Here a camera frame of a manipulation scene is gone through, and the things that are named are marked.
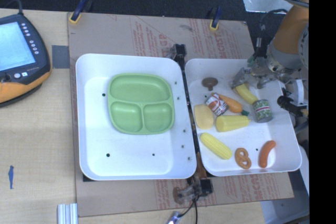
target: cardboard sheet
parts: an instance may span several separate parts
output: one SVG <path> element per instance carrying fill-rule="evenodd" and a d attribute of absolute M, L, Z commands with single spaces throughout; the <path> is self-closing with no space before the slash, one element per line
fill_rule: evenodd
<path fill-rule="evenodd" d="M 114 180 L 96 182 L 83 176 L 79 166 L 75 64 L 83 54 L 166 57 L 174 44 L 185 44 L 186 60 L 193 58 L 247 59 L 254 50 L 245 22 L 85 14 L 76 25 L 68 23 L 72 124 L 75 148 L 78 215 L 97 216 L 125 212 L 186 208 L 174 201 L 173 189 L 187 180 Z M 235 204 L 293 197 L 288 173 L 211 177 L 214 192 L 198 206 Z"/>

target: tin can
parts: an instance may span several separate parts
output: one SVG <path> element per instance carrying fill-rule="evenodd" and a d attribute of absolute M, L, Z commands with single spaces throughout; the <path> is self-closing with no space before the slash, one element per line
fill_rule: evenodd
<path fill-rule="evenodd" d="M 228 105 L 223 99 L 219 97 L 217 93 L 213 93 L 205 104 L 214 112 L 217 116 L 223 115 L 228 110 Z"/>
<path fill-rule="evenodd" d="M 256 114 L 257 122 L 264 123 L 273 119 L 268 100 L 257 100 L 252 104 L 252 106 Z"/>

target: brown mushroom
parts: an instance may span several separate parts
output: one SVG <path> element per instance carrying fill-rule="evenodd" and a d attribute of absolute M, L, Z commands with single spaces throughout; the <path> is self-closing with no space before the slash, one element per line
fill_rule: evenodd
<path fill-rule="evenodd" d="M 207 87 L 209 91 L 212 91 L 217 84 L 218 80 L 216 78 L 209 77 L 202 80 L 202 85 Z"/>

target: carrot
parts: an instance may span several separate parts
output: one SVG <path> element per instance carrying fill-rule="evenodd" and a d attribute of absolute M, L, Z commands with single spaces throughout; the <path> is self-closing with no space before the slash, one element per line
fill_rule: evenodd
<path fill-rule="evenodd" d="M 243 106 L 238 101 L 219 93 L 218 96 L 229 106 L 231 112 L 241 113 L 243 111 Z"/>
<path fill-rule="evenodd" d="M 269 140 L 261 148 L 261 151 L 259 153 L 259 166 L 261 168 L 266 168 L 268 161 L 268 154 L 271 151 L 271 149 L 274 148 L 275 146 L 276 142 L 273 140 Z"/>

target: table surface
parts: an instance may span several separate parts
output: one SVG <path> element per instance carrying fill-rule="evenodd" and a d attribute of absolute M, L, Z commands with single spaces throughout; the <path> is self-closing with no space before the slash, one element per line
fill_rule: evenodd
<path fill-rule="evenodd" d="M 0 9 L 0 18 L 17 12 Z M 23 12 L 43 37 L 49 54 L 53 45 L 68 46 L 66 12 Z M 36 93 L 0 108 L 0 118 L 0 223 L 57 223 L 57 205 L 76 203 L 69 69 L 53 69 Z M 260 202 L 197 210 L 198 223 L 265 222 Z M 173 211 L 81 217 L 78 223 L 166 223 Z M 194 222 L 192 209 L 179 223 Z"/>

